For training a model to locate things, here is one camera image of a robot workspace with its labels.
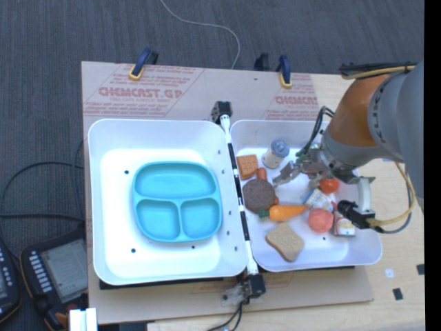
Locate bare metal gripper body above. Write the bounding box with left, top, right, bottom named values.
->
left=298, top=147, right=356, bottom=184

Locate red tomato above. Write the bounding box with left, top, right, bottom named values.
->
left=319, top=177, right=341, bottom=195

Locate small white blue jar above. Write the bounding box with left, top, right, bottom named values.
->
left=303, top=188, right=335, bottom=211

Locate white bottle grey cap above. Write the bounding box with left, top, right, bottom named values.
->
left=261, top=139, right=291, bottom=170

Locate brown round patty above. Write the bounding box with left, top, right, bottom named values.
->
left=241, top=179, right=277, bottom=214

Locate pink round ball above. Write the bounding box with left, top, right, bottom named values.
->
left=307, top=208, right=335, bottom=234

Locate orange carrot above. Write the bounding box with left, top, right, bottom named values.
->
left=258, top=203, right=309, bottom=223

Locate orange waffle biscuit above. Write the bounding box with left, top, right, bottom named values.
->
left=236, top=154, right=260, bottom=181

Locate thin black and white rod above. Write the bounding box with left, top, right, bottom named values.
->
left=219, top=114, right=260, bottom=275

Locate white and red can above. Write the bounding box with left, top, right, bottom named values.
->
left=331, top=210, right=356, bottom=237

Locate tan bread slice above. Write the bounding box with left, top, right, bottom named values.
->
left=265, top=221, right=306, bottom=263

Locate white plastic tray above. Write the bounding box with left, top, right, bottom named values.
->
left=229, top=119, right=384, bottom=273
left=87, top=118, right=250, bottom=286

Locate blue divided plate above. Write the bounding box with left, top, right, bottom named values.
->
left=132, top=161, right=223, bottom=243

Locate brown cardboard board red print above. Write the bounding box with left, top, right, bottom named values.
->
left=81, top=60, right=375, bottom=325

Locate black cylinder on white bracket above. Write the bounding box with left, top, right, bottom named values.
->
left=336, top=176, right=376, bottom=230

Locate black block with thin wires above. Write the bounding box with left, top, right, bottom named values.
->
left=221, top=273, right=267, bottom=305
left=210, top=100, right=234, bottom=123

